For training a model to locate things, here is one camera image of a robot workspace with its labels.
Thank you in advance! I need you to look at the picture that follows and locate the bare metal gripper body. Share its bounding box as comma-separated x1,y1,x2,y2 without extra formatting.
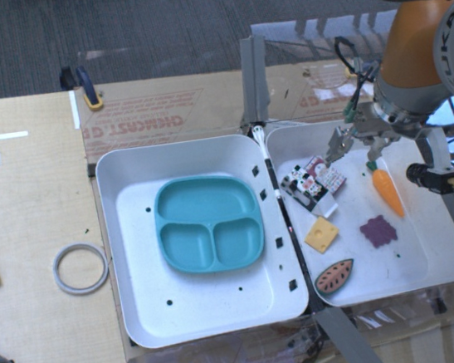
342,95,420,150

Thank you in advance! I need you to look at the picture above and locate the pink and white carton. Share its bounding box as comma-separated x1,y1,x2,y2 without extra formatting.
302,151,350,199

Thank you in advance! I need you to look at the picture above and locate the cow print milk carton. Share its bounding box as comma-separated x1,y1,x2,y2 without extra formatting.
277,159,341,225

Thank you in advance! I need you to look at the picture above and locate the white tape roll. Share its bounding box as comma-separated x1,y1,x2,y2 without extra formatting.
49,239,113,299

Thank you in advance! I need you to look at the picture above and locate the purple square biscuit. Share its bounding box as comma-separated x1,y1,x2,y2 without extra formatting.
357,213,400,252

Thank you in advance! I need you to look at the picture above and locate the yellow cheese slice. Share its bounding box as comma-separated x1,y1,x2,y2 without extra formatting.
301,213,343,257

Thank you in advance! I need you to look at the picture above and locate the red watermelon slice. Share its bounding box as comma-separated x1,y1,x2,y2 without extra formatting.
311,258,359,298

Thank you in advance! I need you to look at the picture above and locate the orange carrot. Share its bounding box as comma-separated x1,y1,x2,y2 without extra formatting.
365,156,408,223

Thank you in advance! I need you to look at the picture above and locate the brown cardboard board red print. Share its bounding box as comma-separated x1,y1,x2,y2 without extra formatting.
72,33,454,363

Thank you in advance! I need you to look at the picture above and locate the white plastic tray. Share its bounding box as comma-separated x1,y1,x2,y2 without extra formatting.
263,102,454,316
91,125,315,355

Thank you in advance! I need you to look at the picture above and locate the teal divided plate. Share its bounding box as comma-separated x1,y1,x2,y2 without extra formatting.
149,167,271,281

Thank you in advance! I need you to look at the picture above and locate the black cylinder on white bracket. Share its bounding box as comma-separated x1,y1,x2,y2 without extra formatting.
399,123,454,200

